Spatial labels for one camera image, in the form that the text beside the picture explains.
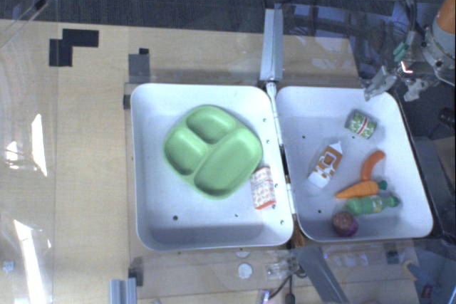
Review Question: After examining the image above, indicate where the orange sausage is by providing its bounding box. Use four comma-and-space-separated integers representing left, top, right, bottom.
360, 150, 387, 183

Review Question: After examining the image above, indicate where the purple and brown round toy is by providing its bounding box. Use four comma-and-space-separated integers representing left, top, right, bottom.
331, 210, 360, 238

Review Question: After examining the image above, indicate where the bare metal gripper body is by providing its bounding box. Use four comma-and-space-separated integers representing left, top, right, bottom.
390, 41, 456, 87

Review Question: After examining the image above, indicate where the green and white can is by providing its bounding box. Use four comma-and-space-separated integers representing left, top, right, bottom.
343, 109, 378, 141

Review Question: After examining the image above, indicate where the orange and white packet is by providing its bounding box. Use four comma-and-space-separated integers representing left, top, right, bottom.
249, 165, 278, 211

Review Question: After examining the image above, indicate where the white and orange carton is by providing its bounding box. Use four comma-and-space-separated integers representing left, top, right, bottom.
306, 140, 344, 190

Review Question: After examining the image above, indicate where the orange carrot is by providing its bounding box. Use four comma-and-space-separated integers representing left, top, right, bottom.
334, 179, 389, 200

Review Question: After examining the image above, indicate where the white plastic tray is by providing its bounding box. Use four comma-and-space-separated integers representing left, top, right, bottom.
129, 82, 295, 253
275, 85, 435, 243

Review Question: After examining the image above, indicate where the green divided plate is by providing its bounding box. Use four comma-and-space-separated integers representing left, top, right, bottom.
162, 104, 265, 201

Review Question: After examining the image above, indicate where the green bottle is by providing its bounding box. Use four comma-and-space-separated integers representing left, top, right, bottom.
345, 194, 400, 216

